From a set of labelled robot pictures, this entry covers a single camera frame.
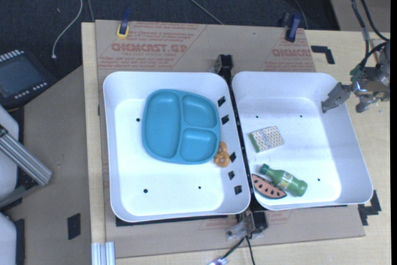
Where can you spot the brown cardboard board red print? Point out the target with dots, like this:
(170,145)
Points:
(173,40)

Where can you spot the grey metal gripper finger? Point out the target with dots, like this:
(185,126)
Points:
(336,96)
(366,104)

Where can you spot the toy watermelon slice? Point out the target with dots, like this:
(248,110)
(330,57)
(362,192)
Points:
(265,187)

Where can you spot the green bottle yellow label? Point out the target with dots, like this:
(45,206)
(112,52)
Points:
(288,182)

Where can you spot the white plastic tray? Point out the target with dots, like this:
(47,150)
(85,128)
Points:
(173,192)
(310,161)

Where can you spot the brown toy pretzel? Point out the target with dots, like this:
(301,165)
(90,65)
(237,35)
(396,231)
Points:
(222,161)

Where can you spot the blue divided plate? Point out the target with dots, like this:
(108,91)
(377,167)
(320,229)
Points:
(164,127)

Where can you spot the patterned green-edged carton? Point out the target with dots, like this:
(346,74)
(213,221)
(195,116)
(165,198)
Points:
(266,139)

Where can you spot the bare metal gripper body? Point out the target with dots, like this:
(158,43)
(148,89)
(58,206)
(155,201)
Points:
(380,83)

